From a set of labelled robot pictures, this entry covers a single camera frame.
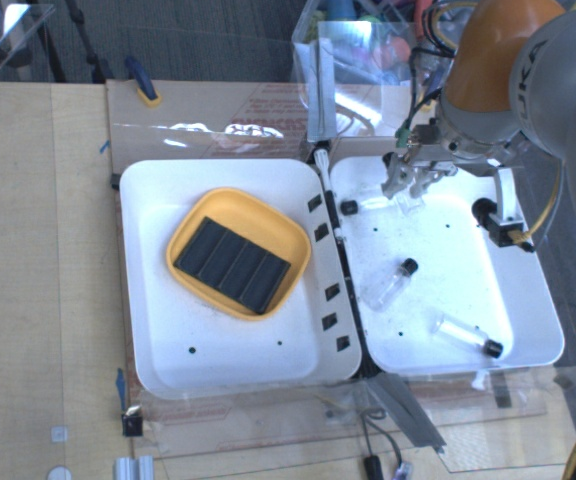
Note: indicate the yellow square plate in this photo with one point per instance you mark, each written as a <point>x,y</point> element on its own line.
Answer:
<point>263,213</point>

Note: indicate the white plastic tray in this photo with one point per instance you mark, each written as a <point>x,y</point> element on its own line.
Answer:
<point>228,358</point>
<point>453,268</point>

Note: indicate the thin black and white rod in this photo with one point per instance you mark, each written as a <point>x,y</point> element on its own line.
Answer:
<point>340,238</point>

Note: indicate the clear plastic box of toys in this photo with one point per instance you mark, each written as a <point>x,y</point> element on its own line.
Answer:
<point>368,43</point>

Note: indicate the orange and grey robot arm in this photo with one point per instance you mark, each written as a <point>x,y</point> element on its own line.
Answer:
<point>493,53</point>

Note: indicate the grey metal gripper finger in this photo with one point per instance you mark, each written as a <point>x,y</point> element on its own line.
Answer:
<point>424,180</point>
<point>397,178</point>

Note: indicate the black cylinder on white bracket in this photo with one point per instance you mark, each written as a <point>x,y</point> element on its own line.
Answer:
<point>504,220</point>

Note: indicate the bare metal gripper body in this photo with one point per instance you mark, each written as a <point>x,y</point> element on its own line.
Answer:
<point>435,154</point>

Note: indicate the clear bottle with black cap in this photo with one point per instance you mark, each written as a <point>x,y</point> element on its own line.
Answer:
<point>463,332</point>
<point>388,285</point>
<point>349,207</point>

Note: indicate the black ribbed rectangular block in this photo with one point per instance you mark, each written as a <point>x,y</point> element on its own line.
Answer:
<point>233,265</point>

